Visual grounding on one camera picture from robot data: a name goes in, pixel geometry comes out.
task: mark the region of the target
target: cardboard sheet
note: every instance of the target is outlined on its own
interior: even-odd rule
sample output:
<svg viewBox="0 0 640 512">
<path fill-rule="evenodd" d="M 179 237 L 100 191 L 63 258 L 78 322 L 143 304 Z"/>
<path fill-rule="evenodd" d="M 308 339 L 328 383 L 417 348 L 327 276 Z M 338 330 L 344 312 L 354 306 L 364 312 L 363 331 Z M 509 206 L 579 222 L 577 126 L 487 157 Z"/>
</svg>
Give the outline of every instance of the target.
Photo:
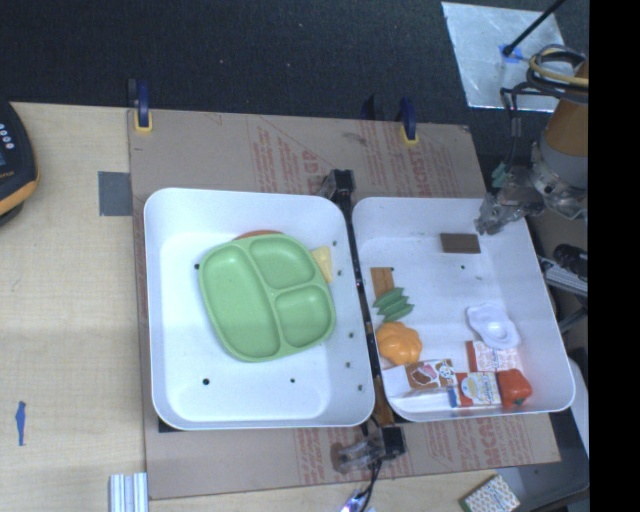
<svg viewBox="0 0 640 512">
<path fill-rule="evenodd" d="M 332 169 L 354 171 L 354 199 L 368 196 L 482 197 L 468 130 L 419 124 L 403 142 L 400 124 L 154 111 L 153 130 L 128 115 L 134 243 L 142 359 L 145 450 L 151 499 L 366 481 L 340 474 L 331 451 L 360 428 L 179 432 L 164 427 L 151 400 L 143 207 L 165 187 L 315 194 Z M 380 478 L 556 462 L 546 414 L 405 423 L 407 453 Z"/>
</svg>

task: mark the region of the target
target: electronic device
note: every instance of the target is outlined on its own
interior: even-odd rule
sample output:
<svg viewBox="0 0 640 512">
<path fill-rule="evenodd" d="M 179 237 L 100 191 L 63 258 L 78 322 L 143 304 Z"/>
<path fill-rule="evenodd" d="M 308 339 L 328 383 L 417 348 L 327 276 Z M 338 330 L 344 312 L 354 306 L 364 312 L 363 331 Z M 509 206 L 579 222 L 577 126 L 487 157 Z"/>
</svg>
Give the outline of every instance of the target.
<svg viewBox="0 0 640 512">
<path fill-rule="evenodd" d="M 27 131 L 11 104 L 0 97 L 0 226 L 22 210 L 39 181 Z"/>
</svg>

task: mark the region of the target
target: food package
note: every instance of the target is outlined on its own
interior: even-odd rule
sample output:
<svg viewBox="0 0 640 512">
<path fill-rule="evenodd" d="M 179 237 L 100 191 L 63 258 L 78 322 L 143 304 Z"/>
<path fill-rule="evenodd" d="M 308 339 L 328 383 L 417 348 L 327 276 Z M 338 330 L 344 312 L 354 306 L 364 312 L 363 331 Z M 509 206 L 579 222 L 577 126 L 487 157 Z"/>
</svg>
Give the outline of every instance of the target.
<svg viewBox="0 0 640 512">
<path fill-rule="evenodd" d="M 446 392 L 457 385 L 451 359 L 432 359 L 383 370 L 384 388 L 389 397 L 412 397 Z"/>
<path fill-rule="evenodd" d="M 495 475 L 460 500 L 465 512 L 511 512 L 520 506 L 520 501 L 502 478 Z"/>
<path fill-rule="evenodd" d="M 472 372 L 499 372 L 512 368 L 522 371 L 516 348 L 496 349 L 483 341 L 467 341 L 467 355 Z"/>
<path fill-rule="evenodd" d="M 458 385 L 449 389 L 453 407 L 500 405 L 495 372 L 456 373 Z"/>
</svg>

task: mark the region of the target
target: wooden table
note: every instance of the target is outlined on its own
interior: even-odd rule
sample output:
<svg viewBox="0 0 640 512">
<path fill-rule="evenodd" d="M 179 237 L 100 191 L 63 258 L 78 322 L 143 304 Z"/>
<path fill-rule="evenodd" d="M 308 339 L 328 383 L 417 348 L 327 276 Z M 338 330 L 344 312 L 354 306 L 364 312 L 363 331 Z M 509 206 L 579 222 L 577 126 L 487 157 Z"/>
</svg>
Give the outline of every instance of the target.
<svg viewBox="0 0 640 512">
<path fill-rule="evenodd" d="M 0 510 L 109 510 L 145 471 L 132 219 L 101 216 L 98 173 L 129 172 L 125 108 L 16 103 L 42 174 L 0 229 Z M 26 404 L 24 445 L 15 414 Z M 378 512 L 458 511 L 495 474 L 381 480 Z M 151 511 L 339 510 L 353 484 L 154 501 Z"/>
</svg>

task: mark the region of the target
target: yellow item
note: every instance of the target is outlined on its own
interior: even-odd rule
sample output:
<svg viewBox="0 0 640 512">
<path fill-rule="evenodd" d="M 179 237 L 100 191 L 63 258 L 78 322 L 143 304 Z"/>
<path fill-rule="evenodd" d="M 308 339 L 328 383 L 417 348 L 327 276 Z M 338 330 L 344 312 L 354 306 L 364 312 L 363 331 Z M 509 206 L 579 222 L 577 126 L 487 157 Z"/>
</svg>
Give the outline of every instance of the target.
<svg viewBox="0 0 640 512">
<path fill-rule="evenodd" d="M 151 112 L 149 112 L 149 126 L 140 126 L 140 119 L 138 118 L 138 111 L 133 111 L 133 125 L 138 132 L 150 132 L 153 130 L 153 117 L 151 116 Z"/>
<path fill-rule="evenodd" d="M 542 52 L 543 56 L 546 55 L 551 55 L 553 53 L 558 53 L 561 52 L 562 50 L 559 48 L 549 48 L 545 51 Z M 576 85 L 579 87 L 584 87 L 586 89 L 589 88 L 589 79 L 585 76 L 567 76 L 567 75 L 563 75 L 561 73 L 555 73 L 554 71 L 551 71 L 549 69 L 546 69 L 544 67 L 542 67 L 539 63 L 538 63 L 538 55 L 533 55 L 530 59 L 529 59 L 529 67 L 535 71 L 536 73 L 539 73 L 542 76 L 545 76 L 547 78 L 553 78 L 554 80 L 559 80 L 561 82 L 567 82 L 571 85 Z"/>
<path fill-rule="evenodd" d="M 418 143 L 418 134 L 416 133 L 416 138 L 415 139 L 410 140 L 409 137 L 407 137 L 407 132 L 405 131 L 403 125 L 400 125 L 400 134 L 402 135 L 403 142 L 407 146 L 415 146 Z"/>
<path fill-rule="evenodd" d="M 326 245 L 322 247 L 318 247 L 311 251 L 311 255 L 313 259 L 316 260 L 318 267 L 320 267 L 320 272 L 322 272 L 322 277 L 327 283 L 333 281 L 333 264 L 331 261 L 331 249 Z"/>
<path fill-rule="evenodd" d="M 418 331 L 402 322 L 385 322 L 376 331 L 380 355 L 396 365 L 420 360 L 422 341 Z"/>
</svg>

